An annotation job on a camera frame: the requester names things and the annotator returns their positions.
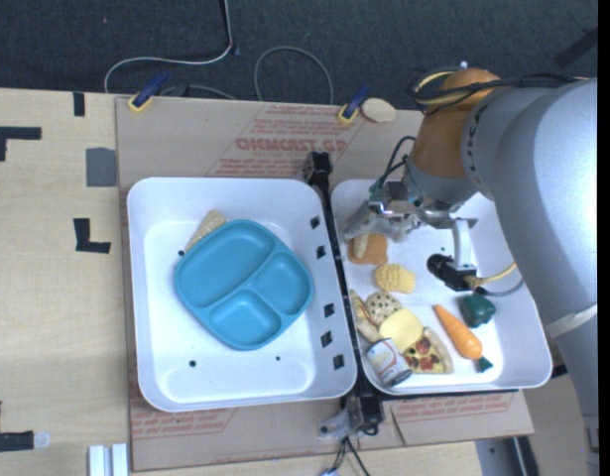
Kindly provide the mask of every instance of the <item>blue clip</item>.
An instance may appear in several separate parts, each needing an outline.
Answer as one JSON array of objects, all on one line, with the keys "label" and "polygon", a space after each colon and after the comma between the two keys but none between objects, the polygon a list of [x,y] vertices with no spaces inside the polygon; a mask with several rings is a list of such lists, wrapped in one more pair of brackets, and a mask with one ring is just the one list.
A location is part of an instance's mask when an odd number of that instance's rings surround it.
[{"label": "blue clip", "polygon": [[360,89],[353,95],[353,98],[340,108],[339,113],[337,113],[337,119],[340,123],[348,125],[353,121],[357,115],[358,108],[362,105],[364,99],[366,99],[368,89],[366,84],[362,84]]},{"label": "blue clip", "polygon": [[128,100],[128,108],[134,113],[141,113],[153,102],[153,95],[159,93],[159,90],[168,81],[168,73],[161,72],[153,77],[146,85]]}]

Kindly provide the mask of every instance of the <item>toy carrot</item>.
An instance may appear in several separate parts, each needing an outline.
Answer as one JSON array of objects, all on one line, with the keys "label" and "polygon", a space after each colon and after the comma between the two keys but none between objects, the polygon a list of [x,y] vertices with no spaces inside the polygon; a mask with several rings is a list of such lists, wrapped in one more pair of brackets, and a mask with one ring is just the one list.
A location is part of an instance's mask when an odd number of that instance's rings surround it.
[{"label": "toy carrot", "polygon": [[475,360],[481,372],[493,367],[492,363],[483,357],[483,344],[463,321],[441,305],[435,305],[434,312],[461,356]]}]

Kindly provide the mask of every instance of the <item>can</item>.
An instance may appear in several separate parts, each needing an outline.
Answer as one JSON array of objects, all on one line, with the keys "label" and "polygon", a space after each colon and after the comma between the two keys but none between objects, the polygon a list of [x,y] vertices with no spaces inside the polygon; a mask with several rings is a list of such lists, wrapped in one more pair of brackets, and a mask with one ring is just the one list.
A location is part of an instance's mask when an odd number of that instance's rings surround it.
[{"label": "can", "polygon": [[390,338],[375,342],[366,352],[366,358],[384,386],[395,386],[413,374]]}]

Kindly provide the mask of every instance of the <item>cardboard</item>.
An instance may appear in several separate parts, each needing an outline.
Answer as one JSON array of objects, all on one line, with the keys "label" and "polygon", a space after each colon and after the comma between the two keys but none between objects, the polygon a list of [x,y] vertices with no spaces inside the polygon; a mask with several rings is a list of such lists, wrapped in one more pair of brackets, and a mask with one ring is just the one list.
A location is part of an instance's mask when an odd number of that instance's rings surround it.
[{"label": "cardboard", "polygon": [[[330,186],[382,173],[401,138],[416,135],[422,114],[398,111],[388,123],[361,115],[336,120],[337,107],[265,102],[155,98],[141,114],[128,97],[115,102],[122,214],[122,250],[130,377],[132,468],[164,469],[233,461],[334,453],[318,422],[340,411],[340,400],[169,414],[141,397],[132,325],[130,253],[125,199],[148,177],[302,178],[311,151],[327,151]],[[401,150],[397,160],[409,152]],[[359,449],[383,449],[528,434],[532,422],[522,392],[385,402],[386,419]]]}]

